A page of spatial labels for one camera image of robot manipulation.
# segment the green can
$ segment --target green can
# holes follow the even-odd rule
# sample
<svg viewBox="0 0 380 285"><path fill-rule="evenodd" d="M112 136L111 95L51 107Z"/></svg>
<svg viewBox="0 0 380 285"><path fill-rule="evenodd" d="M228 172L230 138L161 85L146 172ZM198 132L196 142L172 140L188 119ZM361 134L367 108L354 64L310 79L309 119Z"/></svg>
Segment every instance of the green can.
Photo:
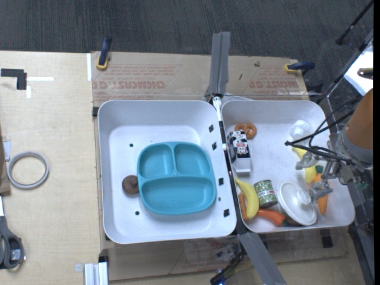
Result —
<svg viewBox="0 0 380 285"><path fill-rule="evenodd" d="M278 203L270 179L257 182L254 187L259 196L260 208L268 208Z"/></svg>

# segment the toy donut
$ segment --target toy donut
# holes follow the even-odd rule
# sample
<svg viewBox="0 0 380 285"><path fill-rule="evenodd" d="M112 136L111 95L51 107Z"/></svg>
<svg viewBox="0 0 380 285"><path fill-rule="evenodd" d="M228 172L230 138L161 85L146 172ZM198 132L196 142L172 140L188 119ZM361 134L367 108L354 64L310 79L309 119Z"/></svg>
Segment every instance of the toy donut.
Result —
<svg viewBox="0 0 380 285"><path fill-rule="evenodd" d="M250 140L251 138L255 137L257 129L255 125L251 123L246 123L246 125L244 126L244 132L247 138Z"/></svg>
<svg viewBox="0 0 380 285"><path fill-rule="evenodd" d="M240 130L243 130L244 131L245 129L245 123L238 123L236 126L235 126L235 131L240 131Z"/></svg>

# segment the orange object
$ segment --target orange object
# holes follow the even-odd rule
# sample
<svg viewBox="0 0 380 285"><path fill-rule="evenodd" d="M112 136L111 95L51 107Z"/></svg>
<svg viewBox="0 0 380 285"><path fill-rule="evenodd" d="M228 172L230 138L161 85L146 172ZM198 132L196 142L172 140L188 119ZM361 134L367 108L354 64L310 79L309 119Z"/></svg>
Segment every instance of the orange object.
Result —
<svg viewBox="0 0 380 285"><path fill-rule="evenodd" d="M257 133L257 129L255 127L255 125L251 124L251 123L247 123L244 127L244 131L245 131L245 135L247 136L247 138L250 140L251 138L255 137L256 136L256 133Z"/></svg>
<svg viewBox="0 0 380 285"><path fill-rule="evenodd" d="M373 150L373 89L363 96L344 131L357 147Z"/></svg>
<svg viewBox="0 0 380 285"><path fill-rule="evenodd" d="M245 197L241 193L239 193L237 197L239 198L240 212L242 213L243 220L248 221L247 207L245 205Z"/></svg>
<svg viewBox="0 0 380 285"><path fill-rule="evenodd" d="M257 129L255 125L251 123L238 123L235 126L235 131L240 131L240 130L244 131L245 135L247 136L247 139L249 140L255 137L257 133Z"/></svg>
<svg viewBox="0 0 380 285"><path fill-rule="evenodd" d="M313 183L318 183L322 180L322 173L318 173L313 180Z"/></svg>
<svg viewBox="0 0 380 285"><path fill-rule="evenodd" d="M272 209L260 208L257 212L257 216L270 220L277 227L284 226L284 222L286 221L286 216L284 214Z"/></svg>
<svg viewBox="0 0 380 285"><path fill-rule="evenodd" d="M318 208L321 214L324 216L327 208L327 194L324 197L318 198Z"/></svg>
<svg viewBox="0 0 380 285"><path fill-rule="evenodd" d="M244 127L245 127L245 123L238 123L238 124L235 126L235 131L244 130Z"/></svg>

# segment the toy banana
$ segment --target toy banana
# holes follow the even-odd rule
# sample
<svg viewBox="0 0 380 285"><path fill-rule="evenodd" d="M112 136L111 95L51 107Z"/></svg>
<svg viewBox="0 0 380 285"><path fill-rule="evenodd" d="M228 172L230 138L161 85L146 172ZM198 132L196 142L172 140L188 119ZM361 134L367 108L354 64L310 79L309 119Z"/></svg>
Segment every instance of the toy banana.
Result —
<svg viewBox="0 0 380 285"><path fill-rule="evenodd" d="M235 178L235 182L237 183L239 188L242 190L247 200L246 213L247 213L247 218L250 220L259 211L259 206L260 206L259 196L257 195L255 188L249 183L243 182L238 178Z"/></svg>
<svg viewBox="0 0 380 285"><path fill-rule="evenodd" d="M297 154L298 154L298 156L299 156L300 159L302 159L303 155L307 152L304 149L295 148L295 147L293 147L293 150L295 152L297 152ZM307 183L312 183L313 180L314 180L314 177L316 176L315 167L305 168L305 172L306 172L306 182Z"/></svg>

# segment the wooden table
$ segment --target wooden table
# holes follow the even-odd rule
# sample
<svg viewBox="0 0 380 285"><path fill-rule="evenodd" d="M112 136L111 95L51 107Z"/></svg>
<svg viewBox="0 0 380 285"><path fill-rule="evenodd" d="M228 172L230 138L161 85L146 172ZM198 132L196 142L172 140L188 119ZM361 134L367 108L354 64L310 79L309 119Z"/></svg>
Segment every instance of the wooden table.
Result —
<svg viewBox="0 0 380 285"><path fill-rule="evenodd" d="M0 68L27 72L31 98L16 90L15 78L0 77L2 135L11 140L11 155L37 151L48 160L47 181L32 190L12 187L4 194L9 228L22 238L27 260L17 271L0 270L0 284L83 284L83 265L97 263L100 253L99 206L92 83L87 54L0 52ZM41 78L50 77L52 81ZM43 173L36 159L23 159L13 175L32 182ZM289 284L364 284L349 236L347 254L339 258L279 265ZM169 275L117 284L208 284L214 271ZM254 268L239 277L260 284Z"/></svg>

